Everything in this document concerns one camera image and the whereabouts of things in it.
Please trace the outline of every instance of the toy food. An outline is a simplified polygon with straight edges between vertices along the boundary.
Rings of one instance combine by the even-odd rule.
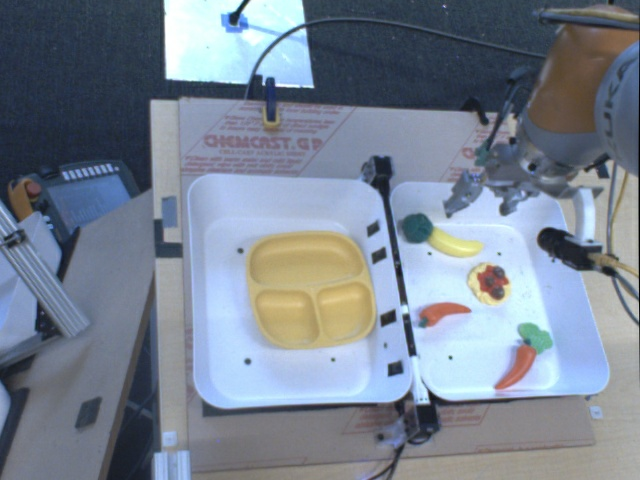
[[[480,302],[490,306],[502,304],[511,295],[511,283],[504,269],[491,263],[474,267],[467,284]]]
[[[454,302],[440,302],[432,304],[420,311],[419,327],[433,327],[442,318],[448,315],[459,315],[463,313],[471,313],[467,306],[456,304]]]
[[[426,241],[434,249],[458,258],[475,256],[484,247],[484,244],[477,240],[465,240],[442,231],[423,213],[407,215],[402,220],[402,231],[411,243],[419,244]]]
[[[522,345],[516,350],[516,358],[511,369],[494,386],[495,389],[507,389],[522,380],[533,366],[535,358],[553,347],[549,333],[540,329],[536,324],[520,324],[518,334],[523,340]]]

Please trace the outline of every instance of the electronic device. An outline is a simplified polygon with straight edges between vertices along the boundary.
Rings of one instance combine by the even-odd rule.
[[[124,162],[109,160],[43,168],[11,181],[8,192],[18,220],[41,212],[64,244],[77,228],[126,203],[139,189]]]

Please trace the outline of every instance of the toy pizza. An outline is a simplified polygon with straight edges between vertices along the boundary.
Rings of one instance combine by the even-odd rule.
[[[502,267],[491,263],[480,263],[469,272],[467,284],[478,300],[497,306],[511,295],[511,283]]]

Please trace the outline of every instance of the blue bracket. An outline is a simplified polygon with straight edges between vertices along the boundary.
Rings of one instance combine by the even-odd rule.
[[[231,16],[230,12],[220,15],[222,26],[227,32],[239,34],[243,30],[249,28],[249,20],[247,20],[247,17],[244,14],[240,15],[240,19],[238,20],[238,24],[236,26],[233,26],[229,22],[229,16]]]

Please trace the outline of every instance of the red pepper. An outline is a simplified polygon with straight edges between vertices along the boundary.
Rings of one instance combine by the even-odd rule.
[[[537,355],[536,349],[526,342],[520,345],[516,351],[516,360],[511,370],[494,386],[495,389],[506,389],[521,380],[531,369]]]
[[[432,327],[447,315],[457,315],[461,313],[471,313],[471,310],[462,304],[454,302],[440,302],[432,304],[420,311],[420,327]]]

